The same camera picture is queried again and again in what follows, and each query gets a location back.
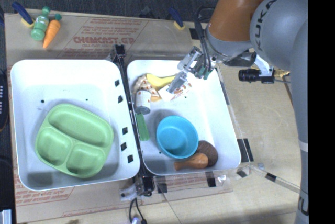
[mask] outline brown round object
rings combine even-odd
[[[199,145],[196,153],[203,153],[208,157],[208,165],[213,166],[218,161],[218,152],[215,147],[205,140],[199,140]]]

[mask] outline toy carrot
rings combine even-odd
[[[46,29],[46,36],[43,42],[43,48],[47,48],[51,41],[55,38],[57,32],[61,28],[59,20],[62,19],[60,14],[55,14],[55,19],[51,20]]]

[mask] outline bin hole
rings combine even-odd
[[[122,143],[121,144],[121,151],[124,151],[127,148],[127,144],[126,143]]]
[[[129,156],[128,156],[128,163],[131,163],[133,160],[134,160],[133,156],[132,156],[132,155],[129,155]]]

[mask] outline plastic bottle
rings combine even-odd
[[[49,24],[49,13],[50,8],[48,6],[45,6],[42,8],[42,14],[36,18],[33,25],[33,30],[30,33],[30,36],[34,40],[43,40],[44,36],[46,35],[46,29]]]

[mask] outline table surface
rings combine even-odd
[[[28,11],[32,16],[38,14]],[[125,45],[126,63],[138,58],[180,59],[192,46],[199,46],[191,37],[193,23],[187,22],[184,30],[178,30],[169,20],[63,12],[51,15],[55,13],[62,14],[62,27],[47,49],[29,37],[30,30],[19,15],[6,14],[8,75],[23,59],[104,59],[115,43]],[[249,161],[242,160],[234,170],[215,172],[217,186],[213,188],[206,186],[203,176],[184,176],[181,181],[167,177],[170,191],[155,190],[151,197],[138,197],[141,212],[148,223],[263,223],[264,218],[271,223],[292,223],[301,163],[289,88],[284,83],[239,82],[240,68],[219,65],[218,70],[237,139],[249,150]],[[26,189],[18,177],[13,121],[10,124],[18,223],[127,223],[130,201],[120,200],[119,190],[131,186],[132,180],[48,192]],[[268,180],[272,176],[275,183]]]

